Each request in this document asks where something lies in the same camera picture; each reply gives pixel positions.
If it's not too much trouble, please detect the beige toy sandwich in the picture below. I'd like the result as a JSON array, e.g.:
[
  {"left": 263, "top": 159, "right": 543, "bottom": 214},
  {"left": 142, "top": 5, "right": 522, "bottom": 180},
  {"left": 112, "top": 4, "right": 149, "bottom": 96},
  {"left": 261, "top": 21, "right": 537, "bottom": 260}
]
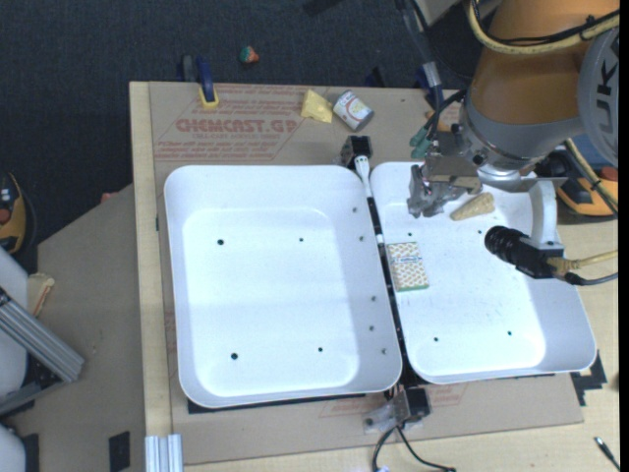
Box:
[{"left": 26, "top": 272, "right": 56, "bottom": 317}]

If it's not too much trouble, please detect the white carton with orange pattern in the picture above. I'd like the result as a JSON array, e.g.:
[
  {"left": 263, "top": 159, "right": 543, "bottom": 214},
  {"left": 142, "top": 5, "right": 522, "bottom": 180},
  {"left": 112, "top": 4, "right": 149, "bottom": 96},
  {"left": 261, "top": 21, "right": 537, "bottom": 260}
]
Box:
[{"left": 385, "top": 241, "right": 430, "bottom": 293}]

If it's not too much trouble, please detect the black cylinder on white bracket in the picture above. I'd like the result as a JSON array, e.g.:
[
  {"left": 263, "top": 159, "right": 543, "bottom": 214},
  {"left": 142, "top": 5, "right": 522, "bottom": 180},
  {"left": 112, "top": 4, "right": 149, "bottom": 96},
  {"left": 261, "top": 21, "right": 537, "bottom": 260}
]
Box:
[{"left": 484, "top": 177, "right": 566, "bottom": 280}]

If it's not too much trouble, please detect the white plastic tray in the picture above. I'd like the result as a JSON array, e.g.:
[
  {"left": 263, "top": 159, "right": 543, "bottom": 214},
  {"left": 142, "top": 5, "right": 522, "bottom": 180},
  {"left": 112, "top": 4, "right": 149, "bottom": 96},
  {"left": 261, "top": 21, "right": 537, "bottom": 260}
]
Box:
[
  {"left": 368, "top": 160, "right": 599, "bottom": 385},
  {"left": 163, "top": 164, "right": 404, "bottom": 409}
]

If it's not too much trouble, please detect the small white can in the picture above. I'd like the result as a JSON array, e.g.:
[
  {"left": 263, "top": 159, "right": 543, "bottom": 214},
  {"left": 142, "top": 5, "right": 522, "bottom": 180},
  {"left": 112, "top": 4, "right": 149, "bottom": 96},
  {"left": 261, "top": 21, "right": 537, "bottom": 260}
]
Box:
[{"left": 332, "top": 89, "right": 375, "bottom": 133}]

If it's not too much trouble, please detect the thin black and white rod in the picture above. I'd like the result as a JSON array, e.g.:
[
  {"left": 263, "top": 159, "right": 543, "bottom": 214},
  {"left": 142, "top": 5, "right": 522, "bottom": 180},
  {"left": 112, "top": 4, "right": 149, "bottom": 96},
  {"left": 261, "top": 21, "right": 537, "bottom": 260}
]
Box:
[{"left": 354, "top": 156, "right": 410, "bottom": 388}]

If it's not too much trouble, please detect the yellow cheese wedge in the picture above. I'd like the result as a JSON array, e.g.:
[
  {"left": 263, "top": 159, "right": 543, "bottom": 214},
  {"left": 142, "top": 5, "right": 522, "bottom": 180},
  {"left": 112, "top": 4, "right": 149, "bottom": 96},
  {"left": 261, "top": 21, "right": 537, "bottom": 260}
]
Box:
[{"left": 300, "top": 88, "right": 335, "bottom": 125}]

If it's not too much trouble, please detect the brown cardboard board, red print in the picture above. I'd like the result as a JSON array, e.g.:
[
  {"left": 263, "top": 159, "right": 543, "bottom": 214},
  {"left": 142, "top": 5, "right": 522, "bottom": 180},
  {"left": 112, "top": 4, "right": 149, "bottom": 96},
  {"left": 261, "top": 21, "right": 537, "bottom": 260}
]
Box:
[{"left": 146, "top": 82, "right": 586, "bottom": 466}]

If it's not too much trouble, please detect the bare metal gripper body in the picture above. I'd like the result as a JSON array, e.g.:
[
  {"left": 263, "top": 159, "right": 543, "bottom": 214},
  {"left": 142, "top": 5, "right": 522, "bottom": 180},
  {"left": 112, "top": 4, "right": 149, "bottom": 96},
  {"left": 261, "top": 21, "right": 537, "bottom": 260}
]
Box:
[{"left": 423, "top": 131, "right": 540, "bottom": 197}]

